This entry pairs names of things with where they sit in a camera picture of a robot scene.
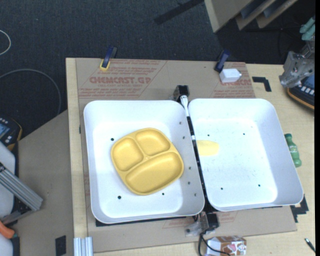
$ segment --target green bottle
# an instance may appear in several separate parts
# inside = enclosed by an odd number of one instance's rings
[[[287,133],[284,135],[286,143],[289,147],[289,151],[291,153],[292,156],[292,160],[294,163],[295,167],[299,167],[301,166],[302,162],[300,160],[300,156],[299,156],[299,151],[298,151],[298,147],[296,144],[294,144],[294,142],[292,141],[292,135],[291,133]]]

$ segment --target black carpet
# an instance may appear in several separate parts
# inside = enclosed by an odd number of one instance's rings
[[[67,109],[65,59],[104,58],[109,45],[118,59],[216,61],[228,49],[228,61],[283,64],[304,46],[299,26],[315,6],[298,0],[268,30],[254,20],[240,31],[231,19],[213,33],[203,0],[1,0],[11,47],[0,55],[0,113],[28,135]],[[0,53],[8,46],[0,32]]]

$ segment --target cardboard box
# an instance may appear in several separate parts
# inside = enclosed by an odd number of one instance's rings
[[[216,236],[208,240],[209,247],[206,251],[207,255],[223,256],[223,255],[245,255],[247,251],[247,241],[240,236]]]

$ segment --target wooden table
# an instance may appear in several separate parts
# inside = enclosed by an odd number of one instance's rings
[[[315,118],[314,112],[293,101],[282,88],[279,75],[283,73],[282,65],[247,64],[250,77],[266,77],[270,83],[271,92],[267,92],[263,83],[252,86],[256,98],[271,102],[277,112],[284,133],[291,133],[297,144],[302,160],[302,166],[297,168],[304,190],[309,211],[298,216],[297,231],[268,235],[247,236],[247,255],[251,256],[283,256],[312,255],[305,238],[316,245],[315,227]],[[77,88],[76,59],[66,59],[68,118],[70,135],[70,161],[72,180],[72,205],[74,237],[88,236],[84,176],[82,164],[82,145],[79,134],[79,103]],[[119,250],[95,253],[99,256],[169,256],[198,255],[197,243],[155,246],[130,250]]]

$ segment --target yellow divided plate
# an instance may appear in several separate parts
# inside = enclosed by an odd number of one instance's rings
[[[111,159],[124,184],[138,195],[165,188],[184,171],[175,146],[154,128],[140,129],[119,139],[111,148]]]

